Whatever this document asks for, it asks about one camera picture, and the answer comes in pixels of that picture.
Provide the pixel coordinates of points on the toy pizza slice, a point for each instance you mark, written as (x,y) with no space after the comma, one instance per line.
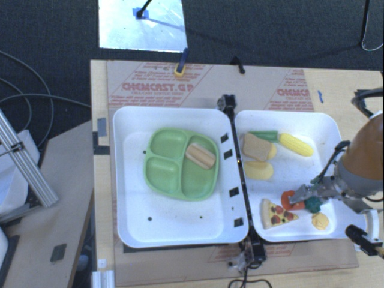
(274,216)

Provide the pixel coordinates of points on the white plastic tray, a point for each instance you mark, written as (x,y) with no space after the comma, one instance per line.
(300,172)
(180,220)

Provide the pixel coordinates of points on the tan toy bread slice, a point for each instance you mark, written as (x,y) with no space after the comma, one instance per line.
(256,146)

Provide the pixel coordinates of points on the thin black and white rod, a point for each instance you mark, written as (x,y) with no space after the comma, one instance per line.
(240,160)

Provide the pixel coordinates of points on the black cylinder on white bracket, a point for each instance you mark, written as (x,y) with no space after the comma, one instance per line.
(358,235)

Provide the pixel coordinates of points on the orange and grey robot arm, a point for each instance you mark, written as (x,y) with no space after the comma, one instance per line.
(363,148)

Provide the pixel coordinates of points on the yellow toy corn cob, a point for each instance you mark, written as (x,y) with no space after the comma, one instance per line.
(297,145)

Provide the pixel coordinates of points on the tan toy hot dog bun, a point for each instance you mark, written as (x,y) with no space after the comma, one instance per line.
(200,155)

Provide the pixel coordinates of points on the small yellow toy lump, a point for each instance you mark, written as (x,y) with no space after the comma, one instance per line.
(320,221)

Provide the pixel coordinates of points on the green toy pea pod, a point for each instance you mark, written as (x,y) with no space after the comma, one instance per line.
(265,135)

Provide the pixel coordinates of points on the green toy broccoli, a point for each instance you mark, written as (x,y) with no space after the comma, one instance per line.
(314,205)

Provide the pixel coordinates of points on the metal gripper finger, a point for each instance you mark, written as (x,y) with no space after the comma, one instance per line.
(297,205)
(305,193)

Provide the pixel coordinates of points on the yellow toy potato chip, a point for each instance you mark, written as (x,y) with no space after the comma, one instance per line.
(258,170)
(273,152)

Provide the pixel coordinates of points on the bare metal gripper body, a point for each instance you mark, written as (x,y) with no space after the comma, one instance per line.
(328,188)

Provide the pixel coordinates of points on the brown cardboard board red print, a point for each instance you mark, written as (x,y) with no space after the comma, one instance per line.
(168,85)

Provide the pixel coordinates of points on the green divided plate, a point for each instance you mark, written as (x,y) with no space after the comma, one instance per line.
(163,148)

